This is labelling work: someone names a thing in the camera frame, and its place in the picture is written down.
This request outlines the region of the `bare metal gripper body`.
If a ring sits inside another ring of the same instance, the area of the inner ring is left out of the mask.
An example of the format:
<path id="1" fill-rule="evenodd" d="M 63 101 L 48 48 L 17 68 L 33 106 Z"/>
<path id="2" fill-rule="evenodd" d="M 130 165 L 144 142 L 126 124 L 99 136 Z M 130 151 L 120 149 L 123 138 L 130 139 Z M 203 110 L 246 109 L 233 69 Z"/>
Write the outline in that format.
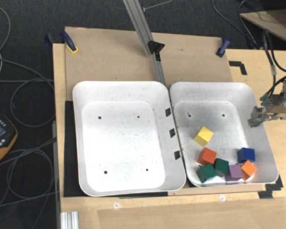
<path id="1" fill-rule="evenodd" d="M 278 94 L 272 94 L 266 106 L 266 115 L 269 120 L 286 119 L 286 77 L 281 81 L 283 86 Z"/>

